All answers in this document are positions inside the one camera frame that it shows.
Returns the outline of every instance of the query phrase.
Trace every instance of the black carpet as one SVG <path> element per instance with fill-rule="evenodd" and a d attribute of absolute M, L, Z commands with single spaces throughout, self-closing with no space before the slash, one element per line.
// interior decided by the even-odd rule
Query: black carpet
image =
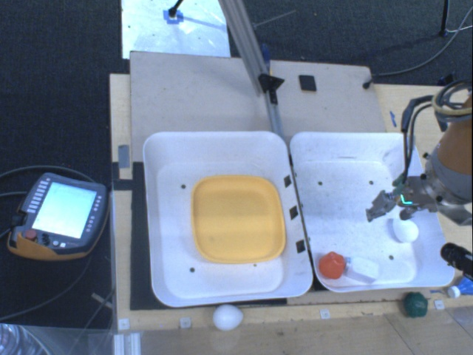
<path fill-rule="evenodd" d="M 443 0 L 244 0 L 251 21 L 295 14 L 260 25 L 256 34 L 275 59 L 357 64 L 373 74 L 415 66 L 452 37 L 438 36 Z M 448 28 L 472 0 L 451 0 Z M 110 73 L 128 72 L 121 58 L 120 0 L 0 0 L 0 172 L 21 166 L 70 167 L 110 185 Z M 466 24 L 472 22 L 468 17 Z M 237 52 L 231 45 L 232 54 Z M 454 73 L 472 77 L 472 30 L 459 33 L 437 59 L 378 83 L 436 84 Z M 38 174 L 0 180 L 0 193 L 28 190 Z M 19 200 L 0 200 L 0 229 Z M 82 327 L 112 287 L 109 230 L 92 253 L 84 278 L 67 294 L 8 322 Z M 0 243 L 0 317 L 63 291 L 88 258 L 40 263 L 18 258 Z M 91 327 L 104 328 L 103 309 Z"/>

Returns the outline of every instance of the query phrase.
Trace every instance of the dark green object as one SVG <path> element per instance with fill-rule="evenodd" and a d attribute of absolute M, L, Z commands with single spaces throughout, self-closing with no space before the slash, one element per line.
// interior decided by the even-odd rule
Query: dark green object
<path fill-rule="evenodd" d="M 409 317 L 425 317 L 427 314 L 427 299 L 419 292 L 409 292 L 404 297 L 404 309 Z"/>

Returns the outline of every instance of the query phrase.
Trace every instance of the green led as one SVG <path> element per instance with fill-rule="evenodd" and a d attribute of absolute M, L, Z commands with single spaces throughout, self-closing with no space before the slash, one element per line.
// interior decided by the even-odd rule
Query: green led
<path fill-rule="evenodd" d="M 401 202 L 403 203 L 403 205 L 412 205 L 413 204 L 412 201 L 404 200 L 404 195 L 401 195 Z"/>

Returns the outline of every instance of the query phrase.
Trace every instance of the white egg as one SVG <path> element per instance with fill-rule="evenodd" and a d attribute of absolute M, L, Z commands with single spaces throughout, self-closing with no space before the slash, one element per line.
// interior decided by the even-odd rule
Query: white egg
<path fill-rule="evenodd" d="M 243 312 L 236 306 L 224 304 L 215 309 L 214 324 L 222 331 L 233 330 L 243 321 Z"/>
<path fill-rule="evenodd" d="M 392 229 L 400 242 L 411 243 L 419 236 L 419 228 L 411 220 L 393 220 Z"/>

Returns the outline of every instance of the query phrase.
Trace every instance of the white tray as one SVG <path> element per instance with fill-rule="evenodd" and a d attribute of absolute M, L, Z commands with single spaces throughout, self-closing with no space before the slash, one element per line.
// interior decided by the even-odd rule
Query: white tray
<path fill-rule="evenodd" d="M 392 181 L 404 168 L 403 138 L 395 133 L 302 132 L 290 142 L 293 168 L 304 224 L 321 283 L 331 291 L 430 287 L 449 284 L 455 274 L 440 257 L 445 243 L 436 214 L 415 213 L 419 237 L 398 242 L 389 225 L 400 208 L 368 223 L 365 209 L 378 193 L 392 191 Z M 422 173 L 414 151 L 410 175 Z M 373 284 L 342 276 L 320 275 L 320 257 L 335 251 L 345 257 L 363 257 L 380 266 Z"/>
<path fill-rule="evenodd" d="M 270 132 L 161 132 L 143 147 L 152 287 L 166 305 L 183 307 L 296 297 L 312 285 L 285 142 Z M 286 225 L 285 250 L 257 264 L 221 264 L 198 252 L 191 227 L 191 192 L 214 175 L 253 175 L 278 190 Z"/>

